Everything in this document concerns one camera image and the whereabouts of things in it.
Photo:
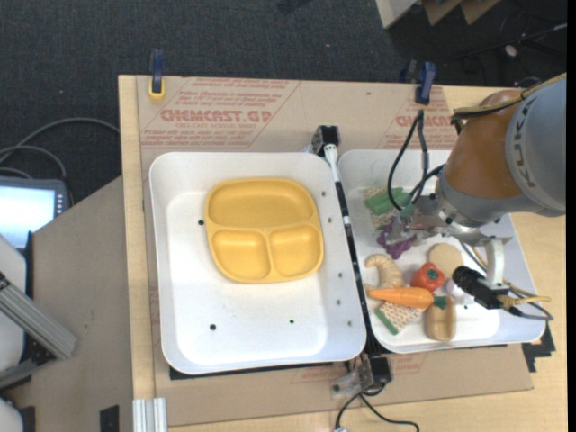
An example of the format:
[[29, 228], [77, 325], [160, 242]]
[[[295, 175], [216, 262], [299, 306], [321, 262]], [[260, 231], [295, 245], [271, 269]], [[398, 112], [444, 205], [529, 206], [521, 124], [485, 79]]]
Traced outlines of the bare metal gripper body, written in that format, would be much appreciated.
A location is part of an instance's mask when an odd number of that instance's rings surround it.
[[487, 240], [487, 235], [481, 232], [481, 226], [479, 221], [458, 211], [412, 215], [404, 222], [404, 238], [416, 231], [421, 234], [421, 242], [440, 235], [464, 243], [482, 243]]

